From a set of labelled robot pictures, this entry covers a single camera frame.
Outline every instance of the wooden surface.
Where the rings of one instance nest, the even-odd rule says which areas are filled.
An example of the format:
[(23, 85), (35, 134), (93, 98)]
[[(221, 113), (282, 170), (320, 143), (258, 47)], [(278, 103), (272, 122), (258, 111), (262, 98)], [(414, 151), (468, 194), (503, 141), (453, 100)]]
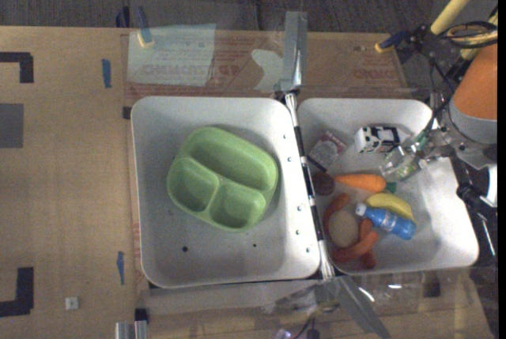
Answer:
[[(127, 34), (105, 28), (0, 28), (0, 51), (29, 51), (35, 59), (33, 84), (19, 83), (17, 64), (0, 63), (0, 103), (25, 106), (24, 147), (0, 149), (0, 301), (14, 298), (18, 267), (35, 270), (35, 306), (30, 315), (0, 318), (2, 338), (114, 337), (117, 322), (133, 322), (136, 286), (145, 281), (134, 261), (134, 171), (130, 124), (122, 117), (121, 45)], [(111, 62), (109, 89), (103, 58)], [(116, 265), (119, 251), (125, 285)], [(472, 281), (459, 275), (459, 283), (445, 290), (451, 299), (440, 297), (438, 307), (425, 299), (409, 314), (382, 317), (383, 323), (394, 337), (489, 337)], [(78, 310), (65, 311), (70, 296), (79, 298)], [(149, 332), (157, 338), (271, 338), (277, 328), (294, 332), (304, 320), (293, 312), (222, 310), (156, 316)], [(364, 335), (343, 310), (318, 323), (321, 339), (375, 337)]]

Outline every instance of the green object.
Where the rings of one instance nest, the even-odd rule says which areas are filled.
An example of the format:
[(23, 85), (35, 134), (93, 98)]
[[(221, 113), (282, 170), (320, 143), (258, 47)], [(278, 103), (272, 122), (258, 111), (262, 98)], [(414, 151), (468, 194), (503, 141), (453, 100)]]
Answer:
[(277, 184), (271, 155), (213, 126), (186, 138), (167, 175), (167, 192), (177, 206), (232, 232), (260, 222)]

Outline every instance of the round brown object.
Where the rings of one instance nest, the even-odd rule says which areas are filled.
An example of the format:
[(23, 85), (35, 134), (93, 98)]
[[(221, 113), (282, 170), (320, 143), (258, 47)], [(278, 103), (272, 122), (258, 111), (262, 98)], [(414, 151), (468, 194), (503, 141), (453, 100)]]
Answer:
[(325, 172), (317, 171), (312, 176), (315, 192), (320, 196), (328, 196), (334, 192), (334, 180)]

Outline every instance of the yellow banana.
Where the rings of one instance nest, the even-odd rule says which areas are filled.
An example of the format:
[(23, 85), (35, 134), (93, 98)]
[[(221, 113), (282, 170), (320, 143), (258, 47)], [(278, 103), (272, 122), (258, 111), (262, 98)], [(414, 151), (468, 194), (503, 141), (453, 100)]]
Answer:
[(376, 193), (365, 200), (365, 204), (375, 207), (389, 209), (399, 216), (415, 221), (411, 206), (399, 196), (391, 193)]

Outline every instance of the bottle cap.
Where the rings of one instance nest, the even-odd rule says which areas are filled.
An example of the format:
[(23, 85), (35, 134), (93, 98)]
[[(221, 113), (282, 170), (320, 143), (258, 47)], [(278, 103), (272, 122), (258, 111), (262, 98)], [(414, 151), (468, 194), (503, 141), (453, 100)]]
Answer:
[(358, 203), (357, 207), (355, 208), (355, 214), (358, 216), (363, 217), (365, 215), (365, 210), (367, 209), (366, 204), (364, 203)]

